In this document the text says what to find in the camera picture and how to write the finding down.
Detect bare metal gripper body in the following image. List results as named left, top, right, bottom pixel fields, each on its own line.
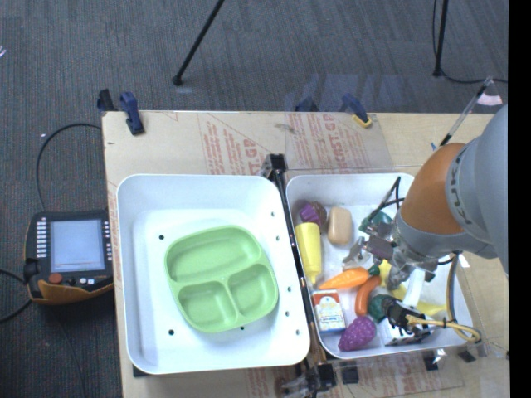
left=364, top=234, right=439, bottom=284

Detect orange carrot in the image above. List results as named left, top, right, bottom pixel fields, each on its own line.
left=318, top=265, right=381, bottom=291

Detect beige toy bread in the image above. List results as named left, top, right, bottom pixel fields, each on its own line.
left=327, top=206, right=354, bottom=246

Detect green broccoli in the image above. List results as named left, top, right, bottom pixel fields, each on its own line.
left=368, top=294, right=393, bottom=323

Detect orange sausage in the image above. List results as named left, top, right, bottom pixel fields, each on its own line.
left=354, top=274, right=382, bottom=318

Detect yellow banana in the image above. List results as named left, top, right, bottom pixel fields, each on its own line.
left=378, top=259, right=448, bottom=318

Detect yellow squeeze bottle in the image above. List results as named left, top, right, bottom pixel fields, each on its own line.
left=294, top=221, right=324, bottom=285

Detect brown and purple toy doughnut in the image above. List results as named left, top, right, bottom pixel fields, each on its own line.
left=292, top=200, right=328, bottom=227

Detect white plastic tray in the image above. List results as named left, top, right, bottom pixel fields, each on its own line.
left=285, top=172, right=476, bottom=360
left=115, top=173, right=311, bottom=376

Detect white and orange carton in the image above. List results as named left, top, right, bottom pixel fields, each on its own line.
left=310, top=289, right=347, bottom=333

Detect purple grapes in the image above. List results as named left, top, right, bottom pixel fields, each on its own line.
left=338, top=315, right=378, bottom=352

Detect green divided plate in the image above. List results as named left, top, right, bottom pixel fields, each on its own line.
left=163, top=225, right=280, bottom=334

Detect brown cardboard board red print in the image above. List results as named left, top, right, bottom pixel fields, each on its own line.
left=101, top=109, right=509, bottom=398

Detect black stand pole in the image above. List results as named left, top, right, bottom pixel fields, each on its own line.
left=431, top=0, right=454, bottom=78

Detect black tripod leg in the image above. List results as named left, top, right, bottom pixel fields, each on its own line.
left=171, top=0, right=273, bottom=87

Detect black cylinder on white bracket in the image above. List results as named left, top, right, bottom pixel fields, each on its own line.
left=379, top=268, right=432, bottom=344

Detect black block with thin wires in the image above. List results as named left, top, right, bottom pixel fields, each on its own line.
left=281, top=362, right=338, bottom=396
left=260, top=153, right=289, bottom=182

